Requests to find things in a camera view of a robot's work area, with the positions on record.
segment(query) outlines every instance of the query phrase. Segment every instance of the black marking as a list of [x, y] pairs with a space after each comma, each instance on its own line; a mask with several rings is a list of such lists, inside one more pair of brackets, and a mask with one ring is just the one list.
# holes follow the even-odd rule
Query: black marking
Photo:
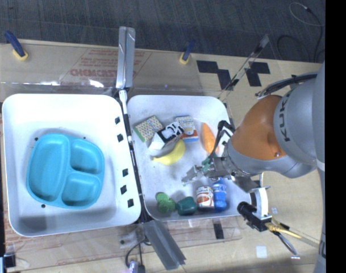
[[214, 233], [216, 235], [216, 239], [224, 239], [222, 225], [220, 223], [213, 224], [213, 228]]
[[232, 82], [232, 86], [236, 86], [236, 84], [239, 82], [239, 79], [234, 79]]
[[127, 207], [132, 207], [133, 205], [134, 205], [134, 200], [133, 199], [127, 200]]
[[258, 74], [270, 74], [268, 63], [254, 61], [250, 64], [250, 69]]
[[117, 140], [120, 142], [121, 140], [123, 140], [123, 135], [122, 134], [119, 134], [117, 135]]
[[15, 258], [15, 254], [8, 254], [5, 255], [3, 257], [3, 265], [6, 268], [12, 268], [12, 267], [16, 267], [16, 258]]
[[124, 194], [127, 191], [126, 185], [120, 188], [121, 194]]
[[200, 73], [213, 73], [218, 71], [218, 65], [216, 61], [197, 61], [198, 70]]
[[246, 70], [246, 76], [248, 79], [248, 83], [251, 87], [259, 87], [261, 86], [259, 74], [256, 72], [253, 72], [251, 69], [245, 69]]
[[[231, 82], [230, 72], [228, 70], [217, 71], [220, 88], [223, 90]], [[232, 90], [232, 86], [227, 87], [227, 90]]]

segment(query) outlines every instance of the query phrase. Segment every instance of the blue divided tray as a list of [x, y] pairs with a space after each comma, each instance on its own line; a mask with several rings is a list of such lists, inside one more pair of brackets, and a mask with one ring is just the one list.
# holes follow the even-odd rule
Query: blue divided tray
[[26, 186], [42, 203], [85, 209], [98, 200], [104, 175], [103, 153], [95, 144], [50, 133], [41, 136], [31, 152]]

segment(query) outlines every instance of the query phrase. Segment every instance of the green toy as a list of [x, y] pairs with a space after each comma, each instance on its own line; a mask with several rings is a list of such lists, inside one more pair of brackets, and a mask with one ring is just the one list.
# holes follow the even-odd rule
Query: green toy
[[160, 213], [167, 213], [169, 211], [175, 211], [176, 204], [175, 201], [169, 198], [168, 195], [166, 195], [164, 192], [158, 192], [155, 195], [156, 201], [157, 201], [157, 210]]

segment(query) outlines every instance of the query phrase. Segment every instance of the gray carpet floor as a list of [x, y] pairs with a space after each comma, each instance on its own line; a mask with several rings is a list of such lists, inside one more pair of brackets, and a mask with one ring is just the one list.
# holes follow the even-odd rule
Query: gray carpet floor
[[[23, 39], [117, 46], [118, 28], [136, 30], [136, 48], [260, 57], [325, 59], [326, 0], [0, 0], [0, 42]], [[0, 207], [1, 168], [0, 168]], [[0, 251], [2, 244], [0, 217]]]

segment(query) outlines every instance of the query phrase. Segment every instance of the small box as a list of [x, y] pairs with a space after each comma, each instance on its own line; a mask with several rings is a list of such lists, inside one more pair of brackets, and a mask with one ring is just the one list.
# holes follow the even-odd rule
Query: small box
[[180, 139], [184, 133], [183, 127], [179, 122], [174, 121], [162, 130], [159, 130], [153, 137], [149, 149], [161, 150], [167, 144], [171, 144]]
[[134, 131], [144, 143], [147, 140], [152, 139], [154, 135], [163, 128], [164, 126], [162, 125], [162, 123], [157, 119], [155, 115], [153, 115], [145, 121], [136, 125], [134, 127]]
[[179, 122], [179, 124], [184, 129], [184, 133], [181, 136], [182, 140], [184, 140], [185, 142], [195, 142], [199, 139], [192, 117], [188, 115], [180, 116], [176, 117], [176, 121]]

